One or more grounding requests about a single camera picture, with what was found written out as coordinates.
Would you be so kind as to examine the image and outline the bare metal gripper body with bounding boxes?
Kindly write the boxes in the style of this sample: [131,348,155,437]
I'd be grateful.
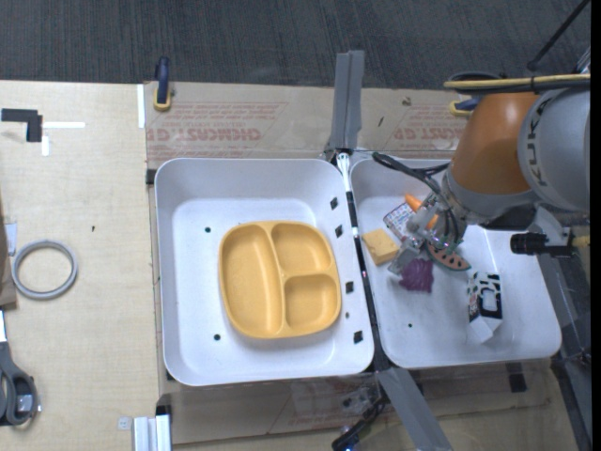
[405,194,467,255]

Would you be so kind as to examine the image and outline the yellow square sponge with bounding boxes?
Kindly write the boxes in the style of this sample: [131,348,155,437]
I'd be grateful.
[361,227,401,267]

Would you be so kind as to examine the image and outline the purple grapes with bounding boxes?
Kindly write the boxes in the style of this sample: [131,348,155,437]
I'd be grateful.
[398,257,434,294]

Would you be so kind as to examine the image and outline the red and green watermelon slice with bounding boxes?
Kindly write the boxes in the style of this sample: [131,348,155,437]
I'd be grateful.
[424,241,472,272]

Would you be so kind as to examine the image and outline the orange carrot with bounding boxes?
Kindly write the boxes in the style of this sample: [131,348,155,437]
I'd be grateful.
[404,193,440,230]

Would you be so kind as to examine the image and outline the white packet with coloured dots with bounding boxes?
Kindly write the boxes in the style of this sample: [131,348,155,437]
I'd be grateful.
[382,202,417,242]

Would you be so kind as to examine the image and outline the white plastic tray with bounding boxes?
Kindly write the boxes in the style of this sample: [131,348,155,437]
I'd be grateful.
[153,157,376,388]
[348,157,563,371]

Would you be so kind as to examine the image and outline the white and black carton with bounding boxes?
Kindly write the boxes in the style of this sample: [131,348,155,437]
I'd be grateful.
[465,271,504,345]

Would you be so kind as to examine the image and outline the yellow divided plate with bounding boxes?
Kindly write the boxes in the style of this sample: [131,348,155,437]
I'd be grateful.
[218,220,343,340]

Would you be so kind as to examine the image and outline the brown cardboard board red print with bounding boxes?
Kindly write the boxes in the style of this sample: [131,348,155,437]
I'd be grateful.
[142,80,566,446]

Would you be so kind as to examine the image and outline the black cylinder on white bracket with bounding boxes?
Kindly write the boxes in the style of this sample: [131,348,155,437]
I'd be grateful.
[510,204,591,258]

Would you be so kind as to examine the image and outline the black block with thin wires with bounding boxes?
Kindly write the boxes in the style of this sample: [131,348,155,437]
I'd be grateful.
[331,404,382,451]

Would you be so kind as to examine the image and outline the grey ring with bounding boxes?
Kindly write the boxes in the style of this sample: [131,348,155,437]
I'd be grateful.
[11,239,80,301]

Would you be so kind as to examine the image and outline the grey handled scissors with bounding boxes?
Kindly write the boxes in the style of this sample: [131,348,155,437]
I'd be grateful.
[0,339,41,428]

